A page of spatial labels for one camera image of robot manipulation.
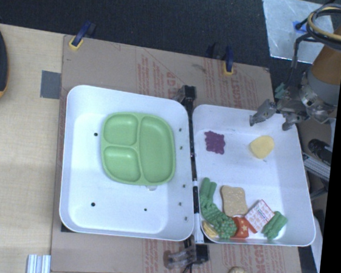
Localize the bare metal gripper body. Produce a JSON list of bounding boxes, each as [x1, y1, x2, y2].
[[274, 85, 339, 125]]

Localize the yellow oval toy food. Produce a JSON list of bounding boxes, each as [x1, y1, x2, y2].
[[247, 133, 277, 162]]

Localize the purple grapes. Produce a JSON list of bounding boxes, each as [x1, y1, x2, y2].
[[201, 130, 229, 156]]

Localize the white plastic tray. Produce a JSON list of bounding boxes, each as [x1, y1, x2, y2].
[[177, 102, 330, 255], [52, 83, 210, 247]]

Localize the thin black and white rod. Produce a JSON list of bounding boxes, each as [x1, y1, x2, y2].
[[171, 97, 221, 245]]

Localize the tan bread slice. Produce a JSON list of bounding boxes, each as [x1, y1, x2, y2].
[[216, 184, 252, 220]]

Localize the pink and white carton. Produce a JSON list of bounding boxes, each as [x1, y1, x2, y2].
[[243, 197, 278, 235]]

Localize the green toy beans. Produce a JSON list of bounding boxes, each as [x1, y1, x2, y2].
[[260, 209, 290, 242], [195, 176, 231, 229]]

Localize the green divided plate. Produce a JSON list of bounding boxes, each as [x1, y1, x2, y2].
[[95, 108, 182, 191]]

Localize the red toy with yellow star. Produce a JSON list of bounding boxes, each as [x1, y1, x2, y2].
[[228, 215, 260, 242]]

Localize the green toy peas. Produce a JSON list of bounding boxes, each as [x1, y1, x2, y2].
[[212, 214, 239, 241]]

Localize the small yellow toy food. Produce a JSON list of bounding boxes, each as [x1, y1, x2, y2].
[[200, 220, 221, 239]]

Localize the brown cardboard board red print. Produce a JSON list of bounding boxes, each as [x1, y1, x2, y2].
[[36, 34, 328, 273]]

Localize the black cylinder on white bracket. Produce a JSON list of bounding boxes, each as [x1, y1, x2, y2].
[[305, 115, 338, 167]]

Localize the black block with thin wires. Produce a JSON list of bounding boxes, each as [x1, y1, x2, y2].
[[162, 238, 212, 273], [173, 83, 199, 106]]

